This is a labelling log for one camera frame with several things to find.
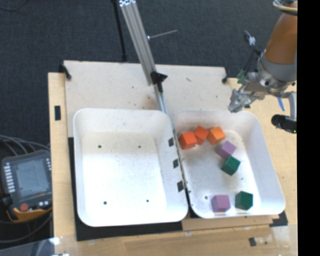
green block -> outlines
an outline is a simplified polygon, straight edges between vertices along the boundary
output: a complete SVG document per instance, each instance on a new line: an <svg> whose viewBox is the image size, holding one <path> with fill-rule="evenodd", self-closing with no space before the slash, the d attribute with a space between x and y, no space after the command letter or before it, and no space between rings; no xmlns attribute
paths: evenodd
<svg viewBox="0 0 320 256"><path fill-rule="evenodd" d="M248 210L250 209L254 204L254 195L248 192L240 191L235 196L235 207L242 209L242 210Z"/></svg>
<svg viewBox="0 0 320 256"><path fill-rule="evenodd" d="M230 155L224 162L223 166L221 167L221 170L232 176L238 170L239 165L240 161L234 158L232 155Z"/></svg>

bin with colored blocks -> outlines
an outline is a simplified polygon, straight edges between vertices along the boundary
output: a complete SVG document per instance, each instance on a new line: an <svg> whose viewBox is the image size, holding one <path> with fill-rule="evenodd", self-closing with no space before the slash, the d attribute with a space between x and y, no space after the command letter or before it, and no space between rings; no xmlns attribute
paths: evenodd
<svg viewBox="0 0 320 256"><path fill-rule="evenodd" d="M212 210L215 213L224 213L231 208L227 194L217 194L211 199Z"/></svg>
<svg viewBox="0 0 320 256"><path fill-rule="evenodd" d="M248 210L250 209L254 204L254 195L248 192L240 191L235 196L235 207L242 209L242 210Z"/></svg>
<svg viewBox="0 0 320 256"><path fill-rule="evenodd" d="M223 163L221 170L232 176L239 168L240 161L230 155Z"/></svg>
<svg viewBox="0 0 320 256"><path fill-rule="evenodd" d="M193 131L187 131L182 133L178 141L183 150L193 148L198 142L195 136L195 133Z"/></svg>
<svg viewBox="0 0 320 256"><path fill-rule="evenodd" d="M201 125L198 125L194 131L194 135L197 139L197 143L201 145L205 142L209 134L209 130L202 127Z"/></svg>
<svg viewBox="0 0 320 256"><path fill-rule="evenodd" d="M217 126L209 130L209 134L207 138L211 143L211 145L214 145L222 141L225 137L226 137L226 134L224 133L224 131L221 129L220 126Z"/></svg>
<svg viewBox="0 0 320 256"><path fill-rule="evenodd" d="M236 150L236 146L233 145L230 141L226 140L223 145L217 151L217 154L223 159L227 160Z"/></svg>

emergency stop button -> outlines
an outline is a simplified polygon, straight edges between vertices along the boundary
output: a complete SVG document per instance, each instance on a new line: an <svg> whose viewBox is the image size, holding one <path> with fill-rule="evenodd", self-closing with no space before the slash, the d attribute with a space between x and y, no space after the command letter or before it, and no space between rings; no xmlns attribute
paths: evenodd
<svg viewBox="0 0 320 256"><path fill-rule="evenodd" d="M29 209L29 205L28 205L26 202L24 202L24 203L22 203L22 204L20 205L20 210L21 210L21 212L27 212L28 209Z"/></svg>

orange block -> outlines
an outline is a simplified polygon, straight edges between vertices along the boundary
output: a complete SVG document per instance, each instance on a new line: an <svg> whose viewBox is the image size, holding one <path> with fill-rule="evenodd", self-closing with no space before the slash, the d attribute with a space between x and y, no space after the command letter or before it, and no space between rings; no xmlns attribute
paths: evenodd
<svg viewBox="0 0 320 256"><path fill-rule="evenodd" d="M201 125L198 125L194 131L194 135L195 135L195 137L197 139L197 143L199 145L204 143L204 141L208 137L208 134L209 134L209 130L207 130L206 128L203 128Z"/></svg>
<svg viewBox="0 0 320 256"><path fill-rule="evenodd" d="M178 140L183 150L193 148L198 142L193 131L182 133Z"/></svg>
<svg viewBox="0 0 320 256"><path fill-rule="evenodd" d="M217 126L209 130L208 140L211 143L211 145L222 141L225 137L226 135L220 126Z"/></svg>

